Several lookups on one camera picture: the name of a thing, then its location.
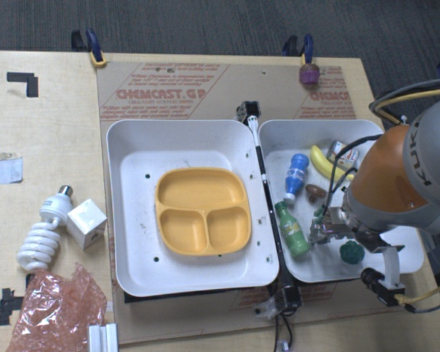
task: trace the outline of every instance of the banana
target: banana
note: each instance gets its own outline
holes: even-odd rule
[[[311,162],[313,163],[315,168],[319,171],[319,173],[326,176],[328,179],[331,179],[332,163],[328,161],[328,159],[326,158],[326,156],[324,156],[321,149],[315,144],[311,146],[309,158],[311,159]],[[344,173],[345,172],[341,168],[336,167],[336,172],[334,173],[334,180],[339,180]],[[347,180],[352,180],[352,179],[353,179],[353,174],[347,175]]]

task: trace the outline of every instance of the blue water bottle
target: blue water bottle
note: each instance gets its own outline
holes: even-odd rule
[[[292,157],[292,163],[287,171],[285,178],[284,201],[292,205],[295,202],[295,195],[304,184],[305,170],[309,165],[309,159],[306,155],[295,154]]]

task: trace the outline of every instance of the purple object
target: purple object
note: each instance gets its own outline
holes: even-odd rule
[[[304,184],[305,170],[309,166],[309,159],[304,154],[295,154],[292,157],[290,168],[285,178],[284,201],[292,205],[295,202],[295,195]]]
[[[316,85],[320,78],[320,68],[312,62],[303,64],[300,68],[300,81],[303,85]]]

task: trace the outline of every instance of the white cube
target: white cube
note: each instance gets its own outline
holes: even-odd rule
[[[87,199],[68,213],[67,232],[82,249],[87,248],[104,235],[106,215],[97,205]]]

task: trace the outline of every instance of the green soda bottle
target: green soda bottle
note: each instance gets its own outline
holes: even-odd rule
[[[297,257],[308,252],[308,241],[305,239],[298,221],[289,214],[287,204],[281,201],[275,204],[275,208],[280,218],[280,232],[287,243],[290,253]]]

